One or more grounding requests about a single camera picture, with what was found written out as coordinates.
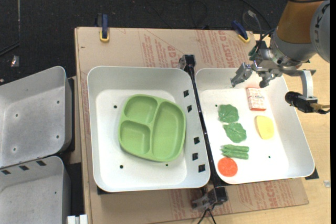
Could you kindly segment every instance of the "cable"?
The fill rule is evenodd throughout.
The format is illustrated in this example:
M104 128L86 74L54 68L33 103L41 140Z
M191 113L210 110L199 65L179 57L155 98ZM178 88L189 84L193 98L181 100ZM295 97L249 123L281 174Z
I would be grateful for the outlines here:
M201 3L205 7L205 14L197 22L195 21L195 19L193 17L193 10L192 10L193 4L195 4L195 3ZM208 7L203 2L201 2L201 1L190 1L189 7L190 7L191 19L192 19L192 21L194 23L195 29L197 29L198 24L200 22L202 22L207 17Z
M326 114L330 113L330 109L329 109L329 110L319 109L319 110L318 110L318 113L319 113L319 114L322 114L322 115L326 115Z
M11 51L11 50L14 50L16 47L19 46L19 43L20 43L20 41L17 41L17 42L15 42L15 43L13 43L13 44L7 46L6 48L0 50L0 56L6 54L7 52L9 52L9 51Z
M251 18L249 15L248 15L248 12L244 12L243 13L243 22L244 24L247 26L245 28L248 28L250 29L251 31L255 32L255 31L260 31L259 27L256 27L254 24L250 23L249 20L246 18L248 16L248 18ZM264 29L261 29L261 32L262 33L265 33L266 30Z
M261 17L265 20L265 22L267 23L268 27L269 27L270 29L272 28L271 25L270 25L270 23L268 22L268 20L262 15L262 13L261 13L258 9L254 8L253 5L251 5L250 3L248 3L246 0L241 0L241 1L243 1L244 3L246 3L247 5L249 5L249 6L250 6L251 8L253 8L255 11L257 11L257 12L261 15Z
M254 19L257 21L257 24L258 24L258 26L259 26L260 41L261 41L261 38L262 38L262 36L263 36L263 31L262 31L261 24L260 24L260 21L259 21L257 15L256 15L255 13L253 13L252 11L250 11L250 10L247 12L247 14L248 14L249 16L251 16L252 18L254 18Z
M207 212L209 212L209 215L211 216L212 221L214 222L214 224L216 224L215 218L214 218L214 216L213 216L212 213L211 213L211 211L214 209L214 207L215 207L215 206L213 206L212 209L207 208L207 209L203 212L203 215L202 215L202 217L200 218L200 220L198 221L197 224L200 224L200 223L203 221L203 219L204 219L204 217L205 217L205 215L206 215Z
M160 13L151 5L151 3L149 1L147 1L147 3L149 4L149 6L155 11L155 13L158 15L158 17L160 18L161 21L163 21L170 29L173 29L170 24L168 24L160 15Z
M321 1L327 1L327 0L288 0L290 2L296 2L296 3L312 3L312 2L321 2Z
M263 34L263 36L261 37L261 40L263 40L265 37L267 37L268 35L272 34L275 31L276 28L270 29L268 30L266 33Z

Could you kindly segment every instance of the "cardboard sheet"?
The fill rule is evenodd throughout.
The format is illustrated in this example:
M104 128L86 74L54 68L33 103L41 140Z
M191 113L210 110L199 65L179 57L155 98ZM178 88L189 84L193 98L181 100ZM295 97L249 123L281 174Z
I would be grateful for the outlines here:
M137 191L98 194L92 172L92 150L87 92L87 74L95 66L173 67L184 54L193 54L196 69L239 67L249 63L248 52L255 45L243 43L234 31L110 28L110 41L99 40L99 28L75 29L77 75L81 86L85 208L93 224L159 223L199 218L202 212L191 207L201 197L199 189ZM216 206L213 215L308 204L302 180L285 179L226 187L228 202Z

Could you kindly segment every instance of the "orange circle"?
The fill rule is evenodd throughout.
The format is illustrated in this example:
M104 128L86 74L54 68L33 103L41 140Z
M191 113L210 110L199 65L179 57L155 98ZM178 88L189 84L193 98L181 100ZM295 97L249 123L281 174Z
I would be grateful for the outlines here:
M228 157L221 158L217 164L218 171L223 176L234 176L238 172L237 163Z

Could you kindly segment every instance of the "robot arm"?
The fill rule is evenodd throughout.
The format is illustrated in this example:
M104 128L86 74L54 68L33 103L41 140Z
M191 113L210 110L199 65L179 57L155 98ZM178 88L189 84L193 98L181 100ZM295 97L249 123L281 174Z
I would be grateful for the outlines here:
M311 76L315 70L298 69L316 53L330 62L330 0L288 0L271 33L270 46L260 38L249 53L252 64L242 63L231 84L234 87L247 80L253 71L262 78L261 88L283 73L300 76L303 94L289 92L285 100L304 113L325 114L325 106L317 104L313 96Z

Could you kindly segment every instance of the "red and white box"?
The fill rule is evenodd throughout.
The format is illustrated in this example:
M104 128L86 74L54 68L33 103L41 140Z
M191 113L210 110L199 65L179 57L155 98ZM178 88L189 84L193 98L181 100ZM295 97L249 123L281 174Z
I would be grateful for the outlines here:
M265 96L261 88L246 88L246 92L250 110L266 110Z

